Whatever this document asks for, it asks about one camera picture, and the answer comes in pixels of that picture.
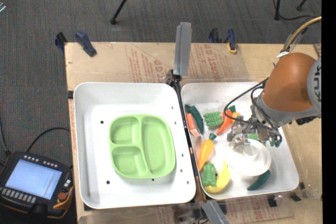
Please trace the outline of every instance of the white tray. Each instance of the white tray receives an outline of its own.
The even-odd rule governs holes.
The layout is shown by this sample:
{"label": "white tray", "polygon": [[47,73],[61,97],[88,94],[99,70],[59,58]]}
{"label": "white tray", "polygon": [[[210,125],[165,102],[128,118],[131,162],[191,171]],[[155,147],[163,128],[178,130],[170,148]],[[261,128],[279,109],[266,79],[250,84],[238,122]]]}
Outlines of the white tray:
{"label": "white tray", "polygon": [[[181,204],[195,195],[196,186],[175,90],[161,83],[86,82],[74,91],[79,191],[95,209]],[[175,147],[173,171],[162,177],[133,179],[112,166],[111,122],[123,115],[152,114],[169,125]]]}
{"label": "white tray", "polygon": [[[225,82],[225,83],[189,83],[181,90],[181,98],[184,105],[194,105],[203,116],[205,113],[223,111],[224,107],[233,98],[237,97],[244,91],[248,90],[256,82]],[[236,111],[244,116],[247,120],[251,116],[251,92],[248,92],[238,100],[232,103],[236,106]],[[227,133],[230,128],[222,135],[217,136],[214,140],[215,148],[210,156],[211,161],[218,173],[222,170],[223,161],[227,159],[225,148],[228,147]],[[198,156],[201,148],[201,143],[209,136],[210,130],[204,124],[204,135],[200,137],[191,137],[192,146],[195,156]],[[283,193],[294,190],[299,184],[299,176],[296,170],[291,152],[289,150],[286,138],[282,129],[282,142],[279,147],[271,147],[269,142],[266,143],[272,162],[269,170],[271,171],[270,178],[258,190],[248,191],[247,187],[251,185],[257,177],[242,176],[228,167],[231,173],[231,179],[228,185],[220,193],[210,194],[204,191],[208,196],[214,199],[238,198],[261,194]]]}

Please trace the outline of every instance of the green divided plate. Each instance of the green divided plate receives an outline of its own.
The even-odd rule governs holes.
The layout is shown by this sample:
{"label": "green divided plate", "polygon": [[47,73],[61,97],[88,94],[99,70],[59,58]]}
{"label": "green divided plate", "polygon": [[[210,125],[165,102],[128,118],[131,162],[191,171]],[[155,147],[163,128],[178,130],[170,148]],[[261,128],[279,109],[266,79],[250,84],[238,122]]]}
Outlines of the green divided plate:
{"label": "green divided plate", "polygon": [[160,117],[134,114],[114,119],[110,126],[113,168],[128,178],[154,178],[175,167],[171,130]]}

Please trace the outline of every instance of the gray carpet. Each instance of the gray carpet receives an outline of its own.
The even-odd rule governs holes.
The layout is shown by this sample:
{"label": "gray carpet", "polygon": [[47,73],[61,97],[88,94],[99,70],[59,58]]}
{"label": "gray carpet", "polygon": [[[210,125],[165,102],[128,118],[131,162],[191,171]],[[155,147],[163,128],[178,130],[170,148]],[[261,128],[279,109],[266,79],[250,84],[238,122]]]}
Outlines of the gray carpet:
{"label": "gray carpet", "polygon": [[[281,0],[281,20],[274,20],[277,0],[127,0],[111,25],[122,0],[0,0],[0,116],[11,151],[24,151],[50,127],[69,127],[64,55],[55,46],[62,32],[76,41],[79,30],[91,41],[175,42],[180,22],[192,23],[192,42],[208,42],[213,28],[225,39],[232,28],[237,43],[285,43],[308,17],[321,15],[322,0]],[[321,43],[321,23],[312,26],[302,44]],[[70,137],[55,130],[32,147],[71,165]],[[5,159],[1,148],[0,159]],[[29,217],[0,207],[0,223],[33,223]],[[75,202],[64,219],[76,223]]]}

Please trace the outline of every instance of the wooden table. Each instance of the wooden table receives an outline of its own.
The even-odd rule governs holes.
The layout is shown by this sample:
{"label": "wooden table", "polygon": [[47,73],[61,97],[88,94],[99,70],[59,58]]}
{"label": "wooden table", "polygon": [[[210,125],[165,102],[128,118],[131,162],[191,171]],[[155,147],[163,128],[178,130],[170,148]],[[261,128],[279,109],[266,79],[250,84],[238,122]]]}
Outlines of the wooden table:
{"label": "wooden table", "polygon": [[[65,44],[65,64],[68,90],[88,82],[157,82],[162,83],[169,70],[174,68],[175,43],[116,43],[92,42],[97,54],[88,56],[79,43]],[[283,45],[239,44],[237,53],[230,54],[226,44],[192,44],[188,76],[189,81],[220,82],[236,79],[261,81],[269,76],[273,63]],[[297,45],[294,52],[303,52],[317,59],[313,45]],[[74,101],[69,99],[71,121],[73,171],[77,219],[79,223],[174,223],[174,207],[123,208],[109,210],[85,210],[80,197],[76,124]],[[321,119],[298,126],[295,122],[283,128],[297,166],[301,191],[279,195],[277,210],[253,208],[240,201],[236,212],[227,213],[230,223],[322,223],[322,146]]]}

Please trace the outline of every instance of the yellow banana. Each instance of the yellow banana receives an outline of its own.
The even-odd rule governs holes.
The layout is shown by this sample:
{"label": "yellow banana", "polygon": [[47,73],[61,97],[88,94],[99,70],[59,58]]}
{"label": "yellow banana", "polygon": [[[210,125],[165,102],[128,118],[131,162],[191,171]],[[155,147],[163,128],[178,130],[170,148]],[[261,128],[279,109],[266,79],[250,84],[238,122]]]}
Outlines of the yellow banana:
{"label": "yellow banana", "polygon": [[208,193],[218,193],[226,187],[230,181],[230,171],[227,167],[226,161],[223,162],[224,167],[216,180],[216,186],[205,186],[204,190]]}

